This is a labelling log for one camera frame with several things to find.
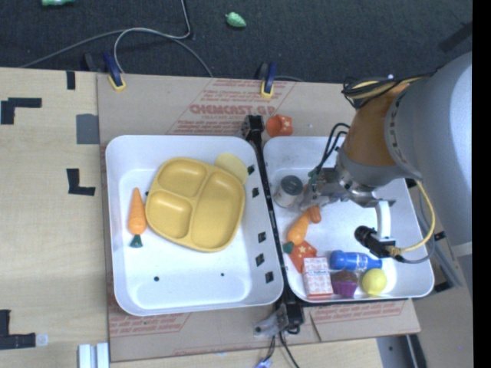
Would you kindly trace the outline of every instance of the yellow plate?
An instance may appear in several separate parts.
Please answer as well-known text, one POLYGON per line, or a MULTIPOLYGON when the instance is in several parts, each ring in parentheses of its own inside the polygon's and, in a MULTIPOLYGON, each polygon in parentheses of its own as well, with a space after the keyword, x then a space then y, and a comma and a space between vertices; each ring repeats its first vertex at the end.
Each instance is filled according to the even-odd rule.
POLYGON ((145 213, 158 235, 214 252, 232 241, 245 203, 242 182, 233 174, 196 159, 173 158, 157 172, 145 213))

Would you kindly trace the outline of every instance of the blue clamp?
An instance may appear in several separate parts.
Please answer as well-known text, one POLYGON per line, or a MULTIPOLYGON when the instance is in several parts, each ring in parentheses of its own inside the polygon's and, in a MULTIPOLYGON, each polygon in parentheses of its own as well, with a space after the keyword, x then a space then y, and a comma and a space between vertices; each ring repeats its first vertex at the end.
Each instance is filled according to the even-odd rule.
POLYGON ((109 81, 115 91, 122 91, 126 88, 126 82, 121 77, 121 72, 117 67, 114 57, 109 52, 103 53, 104 63, 109 71, 109 81))
POLYGON ((272 62, 269 63, 269 69, 268 69, 268 75, 266 75, 266 78, 262 82, 261 85, 261 95, 264 98, 271 98, 273 96, 273 82, 275 81, 275 75, 276 75, 276 63, 272 62))

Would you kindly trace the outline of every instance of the small box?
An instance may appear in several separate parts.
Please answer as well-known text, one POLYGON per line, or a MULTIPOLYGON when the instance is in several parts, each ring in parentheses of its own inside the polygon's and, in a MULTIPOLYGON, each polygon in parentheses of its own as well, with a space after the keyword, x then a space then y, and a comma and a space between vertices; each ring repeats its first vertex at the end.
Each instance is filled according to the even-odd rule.
POLYGON ((333 294, 327 258, 305 258, 302 274, 308 299, 321 300, 333 294))

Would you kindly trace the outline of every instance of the black tape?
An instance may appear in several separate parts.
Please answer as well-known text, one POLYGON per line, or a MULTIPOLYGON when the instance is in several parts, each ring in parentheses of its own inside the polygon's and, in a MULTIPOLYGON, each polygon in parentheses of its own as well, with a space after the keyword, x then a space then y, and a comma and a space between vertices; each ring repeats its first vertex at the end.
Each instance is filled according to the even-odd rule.
POLYGON ((14 117, 15 117, 15 108, 8 101, 2 101, 0 124, 12 125, 14 123, 14 117))
POLYGON ((87 195, 94 196, 95 187, 80 187, 80 170, 79 169, 67 169, 68 177, 68 193, 74 195, 87 195))
POLYGON ((67 72, 67 90, 75 90, 75 73, 73 71, 67 72))
POLYGON ((10 310, 0 310, 0 337, 8 335, 9 321, 10 321, 10 310))
POLYGON ((42 106, 41 98, 9 98, 7 101, 2 101, 0 124, 12 125, 14 123, 16 107, 39 108, 41 106, 42 106))
POLYGON ((0 350, 24 349, 36 346, 36 334, 12 334, 0 337, 0 350))
POLYGON ((22 349, 36 346, 36 334, 10 334, 10 310, 0 310, 0 350, 22 349))
POLYGON ((9 98, 8 102, 13 107, 41 107, 42 98, 9 98))

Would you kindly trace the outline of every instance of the yellow ball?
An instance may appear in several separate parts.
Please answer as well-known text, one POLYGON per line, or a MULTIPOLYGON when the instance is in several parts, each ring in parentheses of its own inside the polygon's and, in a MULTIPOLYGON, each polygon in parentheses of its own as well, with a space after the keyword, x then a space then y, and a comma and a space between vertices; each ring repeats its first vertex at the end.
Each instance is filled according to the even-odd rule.
POLYGON ((368 270, 361 279, 361 287, 372 296, 380 294, 386 285, 387 276, 380 268, 368 270))

